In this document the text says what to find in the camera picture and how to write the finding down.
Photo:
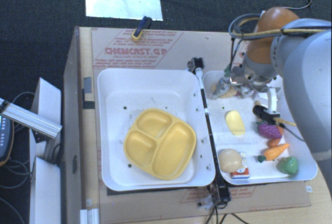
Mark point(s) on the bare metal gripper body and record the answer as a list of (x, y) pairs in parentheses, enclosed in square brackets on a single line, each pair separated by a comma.
[(247, 78)]

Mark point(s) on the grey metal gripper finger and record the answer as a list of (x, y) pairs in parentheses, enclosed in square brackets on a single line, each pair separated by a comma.
[(245, 92), (220, 87)]

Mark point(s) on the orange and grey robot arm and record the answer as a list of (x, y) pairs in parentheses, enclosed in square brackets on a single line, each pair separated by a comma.
[(298, 62)]

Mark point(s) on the pale yellow toy food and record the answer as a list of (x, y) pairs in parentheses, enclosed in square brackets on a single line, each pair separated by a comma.
[(229, 94)]

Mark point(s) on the thin black and white rod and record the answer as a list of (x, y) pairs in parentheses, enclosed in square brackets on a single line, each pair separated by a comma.
[(207, 114)]

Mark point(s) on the pale yellow oval block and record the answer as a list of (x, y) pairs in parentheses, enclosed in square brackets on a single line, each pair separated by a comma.
[(235, 123)]

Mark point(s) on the purple grapes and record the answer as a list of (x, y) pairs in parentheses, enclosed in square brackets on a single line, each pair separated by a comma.
[(269, 131)]

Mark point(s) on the white plastic tray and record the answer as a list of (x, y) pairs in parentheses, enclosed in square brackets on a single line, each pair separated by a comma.
[(124, 88), (249, 140)]

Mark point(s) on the small orange toy piece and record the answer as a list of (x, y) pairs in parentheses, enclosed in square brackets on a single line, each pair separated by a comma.
[(274, 142)]

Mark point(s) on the orange carrot with green top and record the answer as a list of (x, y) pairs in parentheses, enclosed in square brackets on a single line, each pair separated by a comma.
[(276, 152)]

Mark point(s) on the beige round bread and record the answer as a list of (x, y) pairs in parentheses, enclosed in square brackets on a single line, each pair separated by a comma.
[(230, 160)]

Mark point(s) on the brown cardboard board red print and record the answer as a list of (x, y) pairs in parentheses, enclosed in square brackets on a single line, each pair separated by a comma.
[(160, 49)]

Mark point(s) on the red and white carton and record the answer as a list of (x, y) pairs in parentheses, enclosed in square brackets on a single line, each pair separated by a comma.
[(242, 172)]

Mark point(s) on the yellow divided plate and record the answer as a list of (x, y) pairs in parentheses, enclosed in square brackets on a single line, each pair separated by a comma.
[(160, 143)]

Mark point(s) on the green pepper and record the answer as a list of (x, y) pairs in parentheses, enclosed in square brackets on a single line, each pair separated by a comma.
[(288, 165)]

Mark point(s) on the black cylinder on white bracket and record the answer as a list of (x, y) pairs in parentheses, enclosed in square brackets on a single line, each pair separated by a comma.
[(264, 114)]

